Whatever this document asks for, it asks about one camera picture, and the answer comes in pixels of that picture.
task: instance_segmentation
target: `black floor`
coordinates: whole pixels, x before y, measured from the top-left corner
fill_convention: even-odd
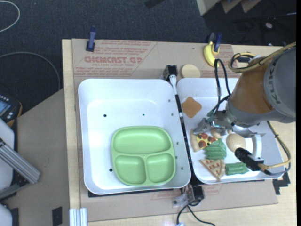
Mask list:
[[[205,42],[212,32],[222,33],[222,43],[282,46],[296,41],[296,0],[263,0],[248,13],[238,5],[225,14],[220,3],[204,16],[196,0],[5,0],[21,12],[19,21],[0,32],[0,91],[19,99],[28,111],[58,90],[57,76],[44,59],[62,74],[62,39],[87,38],[91,25],[97,39]],[[273,20],[274,29],[262,26]],[[0,30],[17,17],[17,10],[0,3]],[[246,19],[246,22],[235,20]]]

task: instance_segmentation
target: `white tray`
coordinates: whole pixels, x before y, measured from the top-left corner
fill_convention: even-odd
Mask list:
[[[163,80],[87,79],[79,86],[84,181],[94,194],[180,188],[190,181],[190,167],[172,86]],[[164,185],[127,186],[115,175],[113,133],[127,126],[158,126],[174,144],[176,172]]]
[[[228,79],[230,91],[232,91],[237,83],[237,79]],[[222,98],[227,95],[225,87],[225,79],[220,79],[221,89],[223,92]],[[202,105],[202,109],[192,118],[189,118],[183,113],[185,127],[187,131],[188,142],[190,145],[190,130],[198,126],[198,123],[206,114],[214,108],[217,103],[217,90],[216,90],[215,79],[182,79],[177,83],[177,91],[181,103],[185,102],[186,98],[192,97],[194,100]],[[225,103],[221,104],[219,110],[225,108]],[[252,132],[264,134],[261,138],[262,141],[262,152],[261,157],[265,160],[266,165],[272,165],[283,162],[279,147],[273,136],[273,133],[269,129],[266,122],[261,122],[258,126],[250,127]],[[226,145],[226,136],[223,137],[223,142]],[[253,151],[253,143],[250,138],[246,139],[246,149],[250,152]],[[205,159],[206,155],[204,151],[200,150],[194,152],[190,145],[190,154],[192,160],[192,166],[194,173],[197,178],[206,184],[217,184],[227,182],[239,182],[239,181],[250,181],[250,180],[263,180],[268,178],[278,178],[280,176],[268,176],[261,171],[249,171],[245,174],[235,174],[231,176],[223,176],[221,180],[217,180],[204,166],[199,162],[201,159]],[[225,163],[239,162],[233,152],[227,148],[227,157]],[[284,166],[276,169],[271,169],[271,172],[280,172],[284,170]]]

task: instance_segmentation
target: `wooden table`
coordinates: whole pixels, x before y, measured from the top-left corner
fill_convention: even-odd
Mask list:
[[[79,191],[79,167],[78,151],[76,138],[76,118],[75,118],[75,96],[73,83],[73,64],[72,64],[72,41],[63,40],[63,73],[64,73],[64,94],[66,111],[66,133],[67,133],[67,151],[68,151],[68,174],[69,174],[69,196],[70,208],[81,208]],[[232,46],[233,52],[251,51],[254,54],[267,56],[277,47],[268,46]],[[281,188],[281,195],[278,196],[278,204],[255,206],[245,208],[233,208],[224,210],[211,210],[196,212],[196,215],[204,220],[213,222],[215,225],[296,225],[296,126],[295,122],[282,124],[274,122],[273,126],[279,132],[282,140],[290,149],[292,154],[292,168],[288,172],[291,183],[288,187]],[[127,218],[110,221],[89,222],[90,226],[102,225],[130,225],[130,226],[171,226],[175,225],[176,214],[159,215],[141,218]],[[183,213],[180,222],[186,226],[200,225],[191,213]]]

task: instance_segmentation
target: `green plate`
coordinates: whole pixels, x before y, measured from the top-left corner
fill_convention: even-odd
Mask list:
[[[132,126],[118,129],[111,141],[114,171],[130,186],[153,186],[175,174],[174,147],[160,127]]]

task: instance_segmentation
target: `toy pizza slice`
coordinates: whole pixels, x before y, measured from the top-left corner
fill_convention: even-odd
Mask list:
[[[221,177],[225,173],[225,161],[224,160],[210,160],[203,159],[200,162],[211,172],[213,176],[217,179],[221,179]]]
[[[193,130],[190,131],[190,141],[191,146],[194,152],[204,149],[206,146],[209,146],[216,139],[209,136],[206,133],[199,133],[197,136],[193,134]]]

